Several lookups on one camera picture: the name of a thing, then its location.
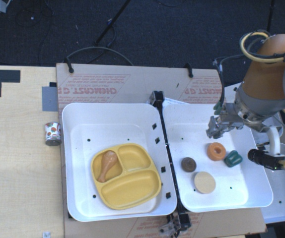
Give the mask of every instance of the toy donut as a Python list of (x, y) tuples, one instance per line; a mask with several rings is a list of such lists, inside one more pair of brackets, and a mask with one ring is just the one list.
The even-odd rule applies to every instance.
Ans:
[(226, 155), (225, 147), (217, 142), (210, 144), (207, 148), (208, 157), (213, 161), (220, 161)]

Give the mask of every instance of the yellow divided tray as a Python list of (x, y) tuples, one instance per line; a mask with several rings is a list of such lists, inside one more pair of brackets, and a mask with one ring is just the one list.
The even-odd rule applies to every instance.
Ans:
[[(117, 159), (105, 169), (103, 159), (107, 155), (104, 154), (110, 151)], [(103, 202), (116, 210), (140, 205), (156, 197), (161, 189), (160, 176), (152, 158), (142, 146), (134, 143), (116, 145), (95, 154), (91, 173)]]

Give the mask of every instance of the soda can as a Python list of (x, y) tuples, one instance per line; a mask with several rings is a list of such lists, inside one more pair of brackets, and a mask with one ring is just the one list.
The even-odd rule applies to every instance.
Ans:
[(57, 146), (61, 141), (61, 125), (58, 122), (45, 124), (45, 143), (49, 146)]

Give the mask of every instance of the white object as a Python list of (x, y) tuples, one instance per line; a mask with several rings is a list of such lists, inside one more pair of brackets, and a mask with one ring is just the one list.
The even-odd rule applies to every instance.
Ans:
[[(68, 210), (74, 219), (90, 222), (161, 216), (175, 210), (177, 197), (160, 115), (155, 107), (143, 103), (71, 103), (62, 112), (62, 124)], [(141, 205), (114, 210), (100, 199), (90, 163), (97, 152), (124, 143), (136, 143), (146, 149), (158, 170), (162, 187), (155, 198)]]
[[(163, 110), (182, 204), (191, 212), (269, 206), (273, 192), (265, 169), (247, 158), (249, 150), (256, 149), (251, 130), (245, 126), (225, 133), (219, 139), (208, 138), (206, 129), (213, 107), (208, 104), (172, 104)], [(236, 150), (243, 161), (231, 168), (223, 160), (212, 161), (207, 156), (207, 147), (213, 142), (221, 143), (226, 154)], [(195, 172), (182, 170), (181, 160), (185, 157), (196, 161)], [(201, 171), (210, 173), (216, 181), (215, 190), (210, 194), (201, 194), (194, 188), (195, 174)]]

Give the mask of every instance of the dark brown round object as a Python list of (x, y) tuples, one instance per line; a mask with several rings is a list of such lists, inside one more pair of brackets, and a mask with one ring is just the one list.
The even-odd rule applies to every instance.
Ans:
[(193, 172), (197, 167), (197, 163), (194, 159), (186, 157), (182, 159), (181, 166), (185, 172)]

